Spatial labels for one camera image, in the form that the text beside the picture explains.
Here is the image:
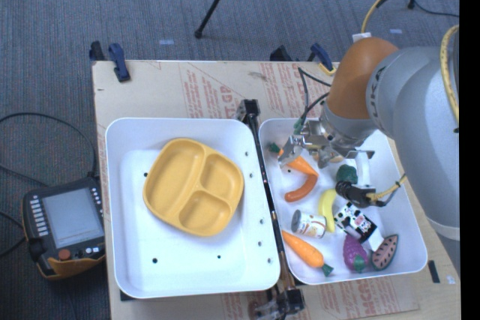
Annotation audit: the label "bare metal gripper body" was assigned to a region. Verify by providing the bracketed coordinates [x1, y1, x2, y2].
[298, 118, 371, 162]

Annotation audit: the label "orange carrot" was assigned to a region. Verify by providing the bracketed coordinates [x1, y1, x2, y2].
[267, 142, 320, 178]
[280, 229, 335, 278]

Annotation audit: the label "green broccoli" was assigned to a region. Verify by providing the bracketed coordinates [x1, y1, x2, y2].
[335, 163, 359, 185]

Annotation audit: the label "orange sausage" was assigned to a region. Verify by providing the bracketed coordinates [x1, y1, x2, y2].
[283, 173, 320, 204]

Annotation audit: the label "yellow banana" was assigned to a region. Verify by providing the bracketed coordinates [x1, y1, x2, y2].
[318, 188, 339, 234]

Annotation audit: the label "small white can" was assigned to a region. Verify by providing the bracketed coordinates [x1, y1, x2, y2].
[290, 208, 328, 240]

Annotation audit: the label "black and white milk carton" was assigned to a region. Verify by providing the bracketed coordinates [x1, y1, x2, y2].
[333, 201, 386, 253]

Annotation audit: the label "white plastic tray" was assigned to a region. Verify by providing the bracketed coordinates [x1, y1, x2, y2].
[258, 118, 429, 286]
[104, 117, 282, 300]

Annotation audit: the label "purple grapes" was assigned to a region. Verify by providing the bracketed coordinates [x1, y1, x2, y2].
[342, 234, 371, 274]

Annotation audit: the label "watermelon slice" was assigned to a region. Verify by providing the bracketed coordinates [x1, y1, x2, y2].
[370, 234, 400, 272]

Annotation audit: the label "yellow divided plate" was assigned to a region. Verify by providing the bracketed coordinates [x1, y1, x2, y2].
[142, 137, 245, 238]

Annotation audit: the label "brown cardboard board red print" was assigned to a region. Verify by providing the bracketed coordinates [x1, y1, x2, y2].
[91, 60, 461, 320]

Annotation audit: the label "black cylinder on white bracket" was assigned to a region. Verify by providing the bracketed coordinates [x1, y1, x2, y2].
[334, 151, 378, 209]

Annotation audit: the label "black block with thin wires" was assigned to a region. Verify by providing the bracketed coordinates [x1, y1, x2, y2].
[247, 285, 307, 320]
[235, 98, 262, 124]

